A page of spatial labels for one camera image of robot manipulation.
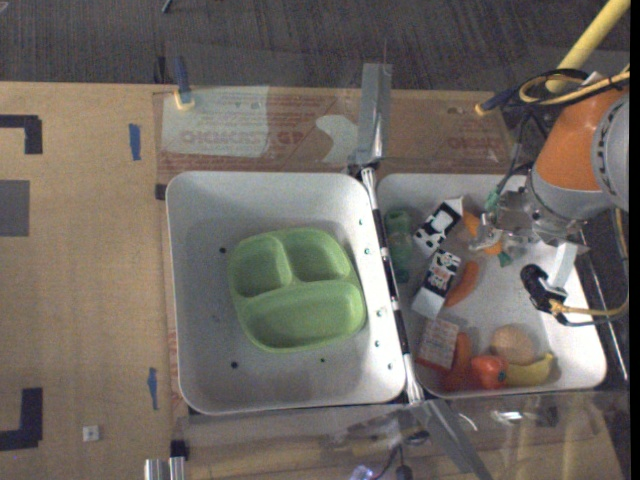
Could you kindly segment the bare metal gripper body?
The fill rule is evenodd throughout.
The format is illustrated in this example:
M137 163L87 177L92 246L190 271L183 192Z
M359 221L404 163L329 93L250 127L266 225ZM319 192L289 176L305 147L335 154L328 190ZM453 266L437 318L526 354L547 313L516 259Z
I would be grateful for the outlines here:
M544 206L532 191L518 189L499 197L492 223L511 236L559 246L574 242L586 221L561 216Z

